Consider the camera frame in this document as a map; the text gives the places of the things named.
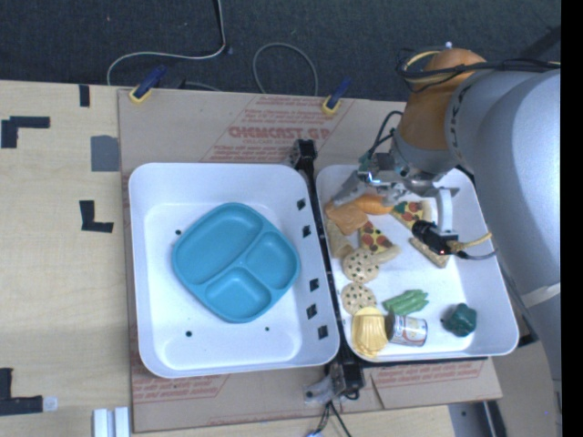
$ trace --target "blue divided plate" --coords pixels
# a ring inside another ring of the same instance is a hole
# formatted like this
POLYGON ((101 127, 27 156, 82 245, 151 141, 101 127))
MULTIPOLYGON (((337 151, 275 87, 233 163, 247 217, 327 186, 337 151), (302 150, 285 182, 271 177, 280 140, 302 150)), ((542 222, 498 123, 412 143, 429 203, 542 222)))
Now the blue divided plate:
POLYGON ((172 268, 207 308, 229 322, 249 322, 271 308, 300 273, 295 247, 262 214, 222 204, 185 231, 172 268))

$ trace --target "cardboard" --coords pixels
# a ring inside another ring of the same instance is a hole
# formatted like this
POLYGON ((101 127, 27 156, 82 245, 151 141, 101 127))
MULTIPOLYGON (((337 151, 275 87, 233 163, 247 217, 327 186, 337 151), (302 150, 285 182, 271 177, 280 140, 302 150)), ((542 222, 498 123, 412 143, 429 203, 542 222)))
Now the cardboard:
MULTIPOLYGON (((168 380, 143 366, 137 345, 128 178, 148 162, 286 163, 298 138, 314 140, 316 172, 332 164, 355 164, 384 118, 402 111, 404 104, 343 99, 336 115, 328 117, 318 97, 156 89, 147 102, 135 105, 128 92, 118 90, 118 123, 134 432, 320 416, 321 404, 306 403, 303 391, 324 376, 324 367, 168 380)), ((396 127, 398 117, 385 134, 396 127)), ((341 412, 501 397, 491 359, 372 367, 364 374, 366 385, 358 400, 339 403, 341 412)))

